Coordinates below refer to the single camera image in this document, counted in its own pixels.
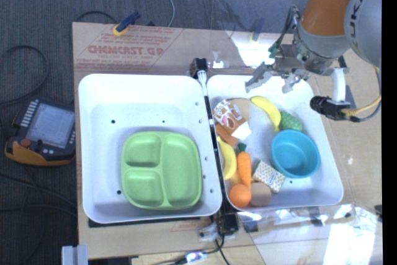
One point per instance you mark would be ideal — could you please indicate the brown and white carton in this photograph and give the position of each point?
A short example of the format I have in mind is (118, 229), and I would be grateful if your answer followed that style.
(231, 118)

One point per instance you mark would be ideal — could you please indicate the black cylinder on white bracket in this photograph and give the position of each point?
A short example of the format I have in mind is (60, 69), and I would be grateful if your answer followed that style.
(332, 107)

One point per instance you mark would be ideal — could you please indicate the white plastic tray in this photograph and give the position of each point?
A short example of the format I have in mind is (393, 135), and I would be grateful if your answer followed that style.
(102, 146)
(310, 192)

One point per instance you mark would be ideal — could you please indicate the yellow patterned packet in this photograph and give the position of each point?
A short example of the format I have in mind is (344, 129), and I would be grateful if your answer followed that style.
(269, 176)

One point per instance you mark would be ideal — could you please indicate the thin black and white rod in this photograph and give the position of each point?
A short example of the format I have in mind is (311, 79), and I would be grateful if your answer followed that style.
(206, 93)

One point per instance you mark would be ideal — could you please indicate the tan bread roll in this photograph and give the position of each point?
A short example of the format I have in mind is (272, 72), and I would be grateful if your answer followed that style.
(260, 195)

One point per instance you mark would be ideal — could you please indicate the green grapes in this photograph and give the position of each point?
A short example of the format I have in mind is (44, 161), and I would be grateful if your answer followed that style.
(291, 122)

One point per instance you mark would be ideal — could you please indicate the orange carrot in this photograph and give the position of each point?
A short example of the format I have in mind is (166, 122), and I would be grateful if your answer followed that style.
(244, 167)

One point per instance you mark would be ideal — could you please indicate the brown cardboard board red print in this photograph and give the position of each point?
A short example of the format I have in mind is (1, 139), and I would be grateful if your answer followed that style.
(130, 49)

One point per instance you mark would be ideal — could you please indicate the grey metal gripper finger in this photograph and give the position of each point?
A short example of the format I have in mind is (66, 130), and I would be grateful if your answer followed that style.
(259, 77)
(291, 81)

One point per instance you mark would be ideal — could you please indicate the yellow banana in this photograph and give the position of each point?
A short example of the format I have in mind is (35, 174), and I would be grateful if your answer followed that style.
(268, 108)
(229, 158)

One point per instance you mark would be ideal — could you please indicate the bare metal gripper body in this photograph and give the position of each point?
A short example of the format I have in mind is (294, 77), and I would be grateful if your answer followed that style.
(291, 60)

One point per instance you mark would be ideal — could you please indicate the green divided plate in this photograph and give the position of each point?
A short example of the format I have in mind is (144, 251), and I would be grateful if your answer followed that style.
(180, 164)

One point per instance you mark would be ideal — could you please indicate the orange ball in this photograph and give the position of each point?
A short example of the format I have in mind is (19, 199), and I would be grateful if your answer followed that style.
(239, 196)

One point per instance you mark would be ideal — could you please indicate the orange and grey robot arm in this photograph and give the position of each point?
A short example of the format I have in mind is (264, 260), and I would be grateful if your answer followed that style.
(328, 9)

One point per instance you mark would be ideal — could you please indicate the blue bowl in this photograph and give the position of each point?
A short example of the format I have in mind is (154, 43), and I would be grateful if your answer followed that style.
(294, 155)

